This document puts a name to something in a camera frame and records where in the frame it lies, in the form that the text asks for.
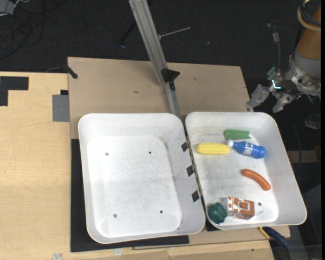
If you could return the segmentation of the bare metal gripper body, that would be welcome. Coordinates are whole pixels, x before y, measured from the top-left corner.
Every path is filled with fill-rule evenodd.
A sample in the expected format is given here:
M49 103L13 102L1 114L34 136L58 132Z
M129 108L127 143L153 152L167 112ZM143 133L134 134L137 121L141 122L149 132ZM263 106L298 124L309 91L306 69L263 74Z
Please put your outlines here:
M301 95L321 96L321 66L319 62L291 62L281 72L272 67L268 71L269 90L282 101L292 101Z

